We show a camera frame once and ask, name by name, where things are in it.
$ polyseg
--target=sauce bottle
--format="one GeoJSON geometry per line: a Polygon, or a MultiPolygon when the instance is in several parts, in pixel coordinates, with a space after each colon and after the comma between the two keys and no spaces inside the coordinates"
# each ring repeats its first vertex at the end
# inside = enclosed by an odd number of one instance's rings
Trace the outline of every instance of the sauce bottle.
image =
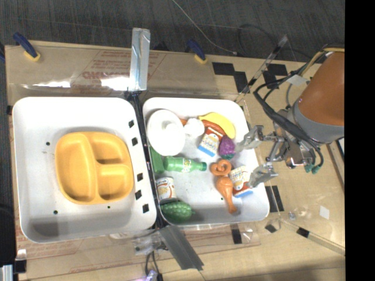
{"type": "Polygon", "coordinates": [[[196,162],[184,157],[167,156],[164,158],[164,169],[181,173],[189,173],[194,170],[205,171],[207,169],[207,163],[196,162]]]}

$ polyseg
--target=white wire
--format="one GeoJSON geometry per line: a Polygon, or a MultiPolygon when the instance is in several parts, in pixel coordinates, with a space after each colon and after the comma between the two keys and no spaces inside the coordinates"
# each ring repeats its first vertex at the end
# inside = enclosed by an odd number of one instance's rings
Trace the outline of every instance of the white wire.
{"type": "Polygon", "coordinates": [[[231,50],[228,50],[228,49],[225,49],[223,47],[220,47],[218,46],[217,44],[215,44],[214,42],[212,42],[209,37],[201,30],[201,28],[193,21],[193,19],[183,10],[183,8],[175,1],[175,0],[171,0],[181,11],[182,13],[193,23],[193,25],[196,27],[196,29],[198,29],[201,34],[209,41],[210,44],[214,45],[215,47],[221,49],[221,50],[224,50],[226,52],[230,52],[234,55],[237,55],[237,52],[235,51],[231,51],[231,50]]]}

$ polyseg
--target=toy chicken leg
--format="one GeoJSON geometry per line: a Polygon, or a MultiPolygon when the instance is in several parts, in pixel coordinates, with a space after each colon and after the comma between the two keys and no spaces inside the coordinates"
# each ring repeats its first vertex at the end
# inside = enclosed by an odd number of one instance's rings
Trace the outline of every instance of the toy chicken leg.
{"type": "Polygon", "coordinates": [[[227,175],[232,168],[230,162],[226,159],[219,160],[218,163],[214,163],[210,167],[211,173],[215,176],[220,176],[216,181],[216,189],[224,197],[229,206],[229,213],[234,213],[237,211],[237,207],[234,206],[232,201],[233,195],[233,183],[227,175]]]}

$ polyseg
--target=table surface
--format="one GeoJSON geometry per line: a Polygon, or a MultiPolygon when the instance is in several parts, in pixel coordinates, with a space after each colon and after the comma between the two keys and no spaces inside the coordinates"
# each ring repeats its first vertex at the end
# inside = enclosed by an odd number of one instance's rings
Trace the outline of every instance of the table surface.
{"type": "MultiPolygon", "coordinates": [[[[51,55],[48,55],[52,59],[61,55],[60,52],[69,53],[69,49],[75,49],[78,54],[90,54],[92,50],[129,53],[129,49],[32,43],[41,51],[47,47],[51,49],[51,55]]],[[[11,105],[26,95],[35,94],[34,91],[25,90],[23,74],[33,74],[40,82],[61,80],[69,71],[66,64],[74,62],[65,59],[57,64],[56,70],[50,69],[48,72],[44,70],[45,67],[35,70],[35,64],[23,63],[20,47],[7,47],[6,53],[11,105]]],[[[250,80],[264,62],[241,57],[209,55],[207,58],[208,62],[202,65],[194,60],[193,54],[151,51],[149,91],[145,93],[145,98],[160,93],[184,97],[214,94],[215,97],[234,101],[238,97],[235,80],[238,77],[250,80]]],[[[93,62],[90,65],[91,71],[95,71],[93,62]]],[[[285,71],[295,70],[301,65],[292,61],[273,61],[273,71],[270,67],[268,71],[279,78],[285,71]]],[[[314,65],[307,75],[313,76],[318,67],[314,65]]],[[[80,65],[74,64],[71,72],[73,75],[79,72],[76,75],[81,76],[80,65]]],[[[256,85],[263,82],[262,76],[256,85]]],[[[303,88],[292,87],[291,101],[298,97],[303,88]]],[[[274,109],[285,108],[286,89],[287,85],[282,85],[268,98],[268,103],[274,109]]],[[[244,107],[251,125],[263,125],[264,133],[273,131],[272,122],[252,94],[245,95],[240,105],[244,107]]],[[[9,120],[12,140],[12,120],[9,120]]],[[[14,163],[13,145],[11,148],[14,163]]],[[[256,149],[260,163],[270,149],[269,143],[263,143],[256,149]]],[[[279,176],[265,183],[265,186],[276,195],[278,193],[279,210],[270,212],[262,221],[236,225],[236,230],[241,234],[241,244],[233,242],[233,227],[228,225],[199,232],[184,231],[204,263],[202,271],[181,270],[168,251],[156,253],[156,262],[164,280],[249,280],[250,277],[251,280],[345,280],[343,160],[335,143],[322,146],[321,150],[325,165],[316,175],[305,173],[301,167],[288,169],[284,162],[274,163],[279,176]]],[[[13,176],[16,176],[14,165],[13,176]]],[[[28,241],[19,228],[16,190],[14,197],[17,245],[28,253],[28,271],[19,276],[20,280],[141,280],[145,276],[146,257],[135,253],[134,243],[128,235],[53,244],[28,241]]],[[[151,261],[149,268],[155,268],[151,261]]]]}

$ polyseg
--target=banana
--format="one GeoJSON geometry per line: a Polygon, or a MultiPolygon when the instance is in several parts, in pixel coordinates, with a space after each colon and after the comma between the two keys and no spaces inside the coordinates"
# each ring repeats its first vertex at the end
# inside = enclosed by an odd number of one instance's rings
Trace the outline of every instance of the banana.
{"type": "Polygon", "coordinates": [[[209,114],[198,117],[201,121],[210,121],[218,124],[225,131],[226,135],[233,139],[236,136],[236,129],[234,125],[225,116],[218,114],[217,112],[210,112],[209,114]]]}

